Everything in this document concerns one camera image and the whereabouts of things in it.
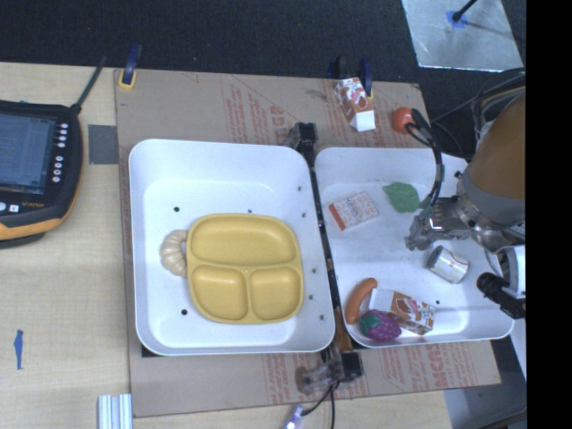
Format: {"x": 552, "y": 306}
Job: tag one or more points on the white plastic tray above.
{"x": 170, "y": 311}
{"x": 393, "y": 253}

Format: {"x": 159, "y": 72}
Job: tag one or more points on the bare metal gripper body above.
{"x": 462, "y": 224}

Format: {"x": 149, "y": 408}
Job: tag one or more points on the thin black rod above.
{"x": 322, "y": 226}

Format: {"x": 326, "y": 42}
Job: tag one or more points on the purple grapes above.
{"x": 382, "y": 326}

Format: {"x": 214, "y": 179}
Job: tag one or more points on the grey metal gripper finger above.
{"x": 415, "y": 241}
{"x": 424, "y": 221}

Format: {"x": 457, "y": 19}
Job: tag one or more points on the brown cardboard board red print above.
{"x": 201, "y": 105}

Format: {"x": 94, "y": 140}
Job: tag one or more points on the orange sausage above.
{"x": 357, "y": 300}

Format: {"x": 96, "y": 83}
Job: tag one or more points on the yellow divided plate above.
{"x": 243, "y": 266}

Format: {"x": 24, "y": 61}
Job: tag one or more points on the small orange and white carton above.
{"x": 354, "y": 210}

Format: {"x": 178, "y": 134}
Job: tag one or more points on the black cylinder on white bracket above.
{"x": 502, "y": 286}

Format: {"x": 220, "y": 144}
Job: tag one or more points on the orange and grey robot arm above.
{"x": 498, "y": 150}

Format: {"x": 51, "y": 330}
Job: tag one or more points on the orange tomato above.
{"x": 402, "y": 119}

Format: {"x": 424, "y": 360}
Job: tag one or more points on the small white can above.
{"x": 449, "y": 264}

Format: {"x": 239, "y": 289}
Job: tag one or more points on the green lettuce leaf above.
{"x": 402, "y": 197}

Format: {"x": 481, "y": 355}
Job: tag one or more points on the tall orange and white carton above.
{"x": 355, "y": 103}

